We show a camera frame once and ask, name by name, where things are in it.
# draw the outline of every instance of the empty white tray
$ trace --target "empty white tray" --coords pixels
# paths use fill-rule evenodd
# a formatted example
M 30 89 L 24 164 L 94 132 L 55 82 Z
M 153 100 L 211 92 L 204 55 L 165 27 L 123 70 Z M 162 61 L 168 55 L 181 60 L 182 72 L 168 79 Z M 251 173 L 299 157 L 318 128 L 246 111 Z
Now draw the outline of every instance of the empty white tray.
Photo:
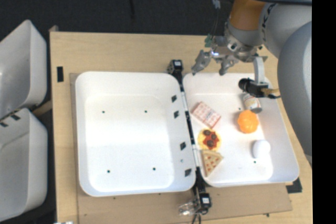
M 0 42 L 0 119 L 40 104 L 46 92 L 46 42 L 26 20 Z
M 79 182 L 87 194 L 163 193 L 194 185 L 195 162 L 174 77 L 85 72 L 75 92 Z
M 202 175 L 214 187 L 292 182 L 299 176 L 299 166 L 276 100 L 259 99 L 263 110 L 257 114 L 259 127 L 256 132 L 244 134 L 239 130 L 237 119 L 245 109 L 245 93 L 238 86 L 242 78 L 254 79 L 254 74 L 198 73 L 195 76 L 187 74 L 183 79 L 190 110 L 203 101 L 222 116 L 214 130 L 222 138 L 218 152 L 224 159 L 208 177 L 202 167 Z M 191 119 L 197 141 L 205 125 L 193 116 Z M 252 144 L 263 139 L 271 145 L 270 154 L 255 159 Z
M 0 222 L 40 206 L 47 194 L 47 130 L 28 109 L 0 125 Z

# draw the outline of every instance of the pink checkered block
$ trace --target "pink checkered block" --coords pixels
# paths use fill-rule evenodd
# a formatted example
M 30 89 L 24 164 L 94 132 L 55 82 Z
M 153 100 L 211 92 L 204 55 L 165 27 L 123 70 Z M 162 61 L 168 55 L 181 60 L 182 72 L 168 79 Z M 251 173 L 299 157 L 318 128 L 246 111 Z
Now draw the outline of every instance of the pink checkered block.
M 209 128 L 213 128 L 221 118 L 216 111 L 203 102 L 198 103 L 192 114 Z

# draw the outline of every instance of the wooden table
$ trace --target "wooden table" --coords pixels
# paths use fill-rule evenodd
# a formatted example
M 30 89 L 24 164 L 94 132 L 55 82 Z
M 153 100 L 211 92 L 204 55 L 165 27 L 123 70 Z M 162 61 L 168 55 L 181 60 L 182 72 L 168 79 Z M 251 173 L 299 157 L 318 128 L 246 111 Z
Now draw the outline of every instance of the wooden table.
M 199 50 L 204 48 L 204 38 L 50 33 L 57 221 L 79 224 L 191 222 L 191 217 L 180 217 L 177 213 L 177 206 L 192 197 L 190 191 L 93 198 L 78 187 L 70 74 L 85 71 L 165 72 L 172 59 L 181 59 L 184 73 L 188 73 Z M 277 59 L 266 49 L 261 50 L 260 55 L 269 57 L 265 62 L 266 77 L 276 88 Z M 204 72 L 217 72 L 219 68 L 212 61 Z M 251 63 L 239 63 L 229 71 L 254 72 Z M 214 205 L 202 217 L 202 223 L 312 223 L 312 169 L 291 128 L 281 100 L 278 102 L 299 163 L 303 192 L 288 195 L 285 184 L 207 188 Z

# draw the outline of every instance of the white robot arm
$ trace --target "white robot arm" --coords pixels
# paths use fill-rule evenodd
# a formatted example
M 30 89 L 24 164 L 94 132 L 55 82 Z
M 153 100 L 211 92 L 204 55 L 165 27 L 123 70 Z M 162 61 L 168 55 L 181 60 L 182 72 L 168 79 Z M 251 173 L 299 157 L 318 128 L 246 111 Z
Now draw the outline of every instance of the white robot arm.
M 219 8 L 219 1 L 213 1 Z M 264 82 L 266 59 L 257 54 L 264 45 L 278 58 L 281 98 L 312 164 L 311 26 L 312 0 L 234 0 L 223 36 L 206 38 L 210 51 L 200 51 L 192 72 L 204 69 L 211 59 L 221 64 L 221 75 L 239 61 L 253 62 L 255 80 L 242 80 L 239 87 L 256 97 L 274 98 Z

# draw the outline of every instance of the triangular pizza slice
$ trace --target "triangular pizza slice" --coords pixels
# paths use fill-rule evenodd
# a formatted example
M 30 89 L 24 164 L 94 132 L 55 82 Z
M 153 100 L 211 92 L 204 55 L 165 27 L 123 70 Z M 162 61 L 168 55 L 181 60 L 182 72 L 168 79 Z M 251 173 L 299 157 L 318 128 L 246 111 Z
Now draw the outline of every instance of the triangular pizza slice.
M 205 175 L 208 176 L 222 161 L 223 156 L 220 153 L 211 150 L 202 150 L 202 159 Z

